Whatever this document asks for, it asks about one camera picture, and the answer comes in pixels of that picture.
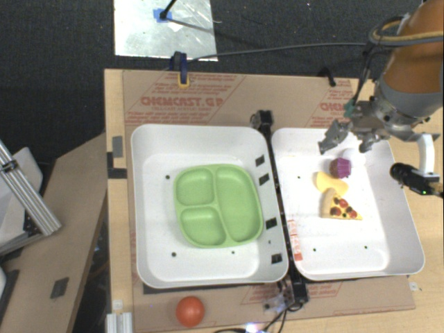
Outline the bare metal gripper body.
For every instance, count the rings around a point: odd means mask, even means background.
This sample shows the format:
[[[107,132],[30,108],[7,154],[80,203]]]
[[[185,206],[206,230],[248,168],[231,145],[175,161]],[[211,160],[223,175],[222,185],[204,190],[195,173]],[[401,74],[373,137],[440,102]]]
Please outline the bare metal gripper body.
[[[402,141],[417,141],[422,133],[416,133],[414,128],[424,119],[402,113],[383,97],[371,97],[355,103],[350,113],[349,130],[359,139],[396,137]]]

